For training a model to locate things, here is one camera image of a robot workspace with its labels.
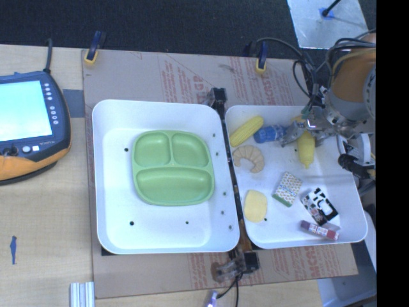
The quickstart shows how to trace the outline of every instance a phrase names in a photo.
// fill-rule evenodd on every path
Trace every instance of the plastic toy food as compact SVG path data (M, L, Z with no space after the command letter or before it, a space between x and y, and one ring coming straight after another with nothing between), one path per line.
M329 230L328 228L320 227L317 224L313 224L307 221L301 221L301 227L313 234L321 235L322 237L325 237L331 240L338 240L339 234L337 232L333 230Z
M301 184L302 181L299 178L286 171L272 197L285 204L285 206L291 207L301 188Z
M233 152L233 162L235 166L240 167L242 158L250 160L254 167L250 170L251 173L258 173L264 168L264 156L260 149L253 145L239 146Z
M286 134L286 131L287 127L282 125L266 126L254 133L253 138L257 143L277 141Z
M250 118L247 122L236 129L232 135L230 135L230 145L239 146L254 133L256 133L264 124L264 119L261 116L255 116Z
M310 132L305 131L297 139L298 158L300 162L309 168L309 165L314 161L315 138Z
M301 202L320 226L338 216L338 211L319 187L301 197Z
M244 201L244 216L250 222L261 222L267 213L267 197L256 190L249 190Z

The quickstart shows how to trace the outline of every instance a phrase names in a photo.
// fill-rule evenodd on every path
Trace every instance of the touchscreen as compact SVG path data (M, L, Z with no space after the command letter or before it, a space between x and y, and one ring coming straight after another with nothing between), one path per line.
M0 141L51 134L39 81L0 84Z

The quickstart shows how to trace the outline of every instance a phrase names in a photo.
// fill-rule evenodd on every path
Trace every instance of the cardboard sheet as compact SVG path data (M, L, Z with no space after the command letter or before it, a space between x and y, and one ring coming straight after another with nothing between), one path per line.
M82 62L93 273L97 299L228 287L217 283L211 268L229 261L227 253L111 255L96 235L95 181L91 113L108 98L157 102L203 103L213 87L225 88L226 107L234 105L302 106L292 60L268 59L263 75L255 58L99 51L90 65ZM301 69L297 77L303 83ZM357 274L350 244L257 250L260 269L240 285L256 285Z

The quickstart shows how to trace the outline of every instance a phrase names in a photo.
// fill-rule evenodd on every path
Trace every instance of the clamp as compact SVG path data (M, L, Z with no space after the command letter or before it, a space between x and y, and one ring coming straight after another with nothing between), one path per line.
M98 49L104 45L106 33L101 31L96 31L94 38L91 42L91 47L85 53L84 61L89 64L93 64L98 56Z
M262 74L267 68L267 43L263 41L256 61L256 73Z

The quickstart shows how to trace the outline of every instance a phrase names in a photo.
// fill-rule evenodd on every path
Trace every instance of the wooden table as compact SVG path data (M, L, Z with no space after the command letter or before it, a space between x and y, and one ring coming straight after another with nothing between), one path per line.
M0 75L42 70L46 47L0 45ZM55 47L51 74L83 90L81 49ZM72 118L72 148L47 172L0 186L0 305L70 305L74 282L93 281L84 118ZM16 264L10 243L17 238ZM240 287L239 306L321 306L316 280ZM202 307L208 290L97 299L95 306ZM232 289L217 301L234 306Z

